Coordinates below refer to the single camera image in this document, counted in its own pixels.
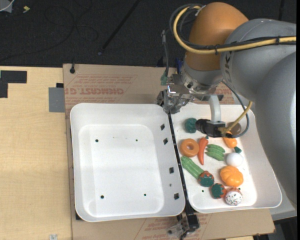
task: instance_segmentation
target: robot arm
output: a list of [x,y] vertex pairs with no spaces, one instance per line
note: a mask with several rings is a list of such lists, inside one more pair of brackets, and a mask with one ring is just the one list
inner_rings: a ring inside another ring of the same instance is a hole
[[[287,196],[297,205],[296,24],[248,20],[222,2],[181,9],[171,28],[186,52],[180,73],[167,78],[158,103],[166,113],[178,113],[189,101],[209,100],[221,81],[255,103],[263,149]],[[197,15],[185,40],[178,22],[190,10]],[[223,125],[213,129],[206,133],[220,137],[226,131]]]

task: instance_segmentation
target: white ball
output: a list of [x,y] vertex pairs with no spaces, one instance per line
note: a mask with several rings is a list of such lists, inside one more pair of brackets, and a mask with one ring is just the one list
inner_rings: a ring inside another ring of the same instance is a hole
[[244,161],[244,157],[236,152],[229,153],[226,158],[225,162],[228,166],[238,167],[240,166]]

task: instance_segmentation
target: plastic tray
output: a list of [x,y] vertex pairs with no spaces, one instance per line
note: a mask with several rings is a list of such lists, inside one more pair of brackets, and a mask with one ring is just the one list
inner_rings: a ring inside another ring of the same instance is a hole
[[[235,121],[243,112],[241,105],[220,105],[221,120],[225,123]],[[242,193],[242,202],[237,206],[227,204],[223,198],[213,199],[209,188],[202,187],[198,181],[185,169],[183,169],[186,189],[191,206],[200,213],[216,213],[231,210],[274,208],[280,205],[282,201],[281,190],[274,174],[274,171],[268,161],[268,158],[262,148],[255,122],[255,116],[250,110],[249,129],[241,137],[237,138],[237,146],[242,150],[244,162],[238,167],[242,172],[244,182],[240,186]],[[184,139],[192,138],[198,141],[206,135],[196,131],[187,133],[184,123],[188,118],[211,119],[211,109],[209,105],[189,103],[180,109],[179,113],[171,115],[173,128],[178,148]],[[242,130],[247,125],[246,117],[240,122]],[[222,138],[209,138],[209,143],[222,146],[226,153],[234,152],[228,148]],[[223,184],[219,172],[226,166],[225,161],[218,161],[204,154],[204,165],[199,163],[195,156],[192,160],[203,170],[209,171],[215,178],[215,183]]]
[[175,216],[184,210],[162,107],[81,103],[72,108],[70,122],[75,209],[83,220]]

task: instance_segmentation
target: orange donut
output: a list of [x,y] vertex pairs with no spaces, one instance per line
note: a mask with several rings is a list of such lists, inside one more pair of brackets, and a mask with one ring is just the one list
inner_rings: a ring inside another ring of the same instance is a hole
[[180,152],[188,158],[193,158],[199,152],[199,144],[192,138],[186,138],[180,145]]

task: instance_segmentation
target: white speckled ball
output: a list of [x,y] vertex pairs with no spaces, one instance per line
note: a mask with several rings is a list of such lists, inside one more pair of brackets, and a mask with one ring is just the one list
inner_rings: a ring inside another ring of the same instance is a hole
[[238,167],[242,165],[244,157],[236,152],[229,153],[226,155],[225,162],[228,166]]
[[238,204],[240,204],[242,198],[243,198],[242,193],[240,192],[239,189],[235,187],[229,189],[224,197],[226,203],[231,206],[237,206]]

